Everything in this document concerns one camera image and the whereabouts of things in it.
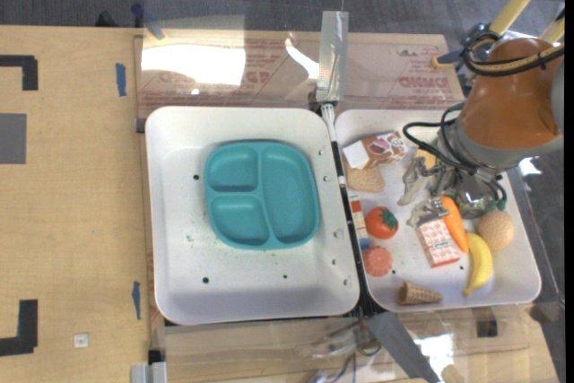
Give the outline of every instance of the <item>black tape mark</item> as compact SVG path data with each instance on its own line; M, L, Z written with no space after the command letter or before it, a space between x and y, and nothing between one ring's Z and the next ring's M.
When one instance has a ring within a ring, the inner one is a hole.
M32 55L0 55L0 67L22 68L22 90L38 90L38 59Z
M0 356L34 353L38 346L38 301L20 300L15 337L0 338Z
M476 322L476 336L481 338L498 336L498 322L491 308L473 308L472 312Z

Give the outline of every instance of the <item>toy banana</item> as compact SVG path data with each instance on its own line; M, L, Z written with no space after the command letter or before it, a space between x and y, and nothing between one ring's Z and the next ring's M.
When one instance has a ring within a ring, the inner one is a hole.
M483 287L491 278L492 253L484 239L476 233L467 233L468 247L473 258L473 271L463 294L466 296L475 289Z

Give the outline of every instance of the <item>toy ice cream cone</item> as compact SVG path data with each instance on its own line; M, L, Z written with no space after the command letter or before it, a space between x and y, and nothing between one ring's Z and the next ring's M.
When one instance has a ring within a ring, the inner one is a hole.
M400 305L420 305L438 301L442 301L440 292L427 289L418 284L405 282L398 291L398 303Z

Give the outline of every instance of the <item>pink round toy food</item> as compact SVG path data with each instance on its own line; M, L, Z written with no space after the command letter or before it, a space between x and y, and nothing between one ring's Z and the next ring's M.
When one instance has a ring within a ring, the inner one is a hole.
M391 253L381 246L365 249L362 252L365 271L371 276L384 276L393 267Z

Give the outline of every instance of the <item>gray square marker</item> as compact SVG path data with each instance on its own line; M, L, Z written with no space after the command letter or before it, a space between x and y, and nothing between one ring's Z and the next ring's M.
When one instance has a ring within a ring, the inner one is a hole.
M0 164L26 163L26 114L0 114Z

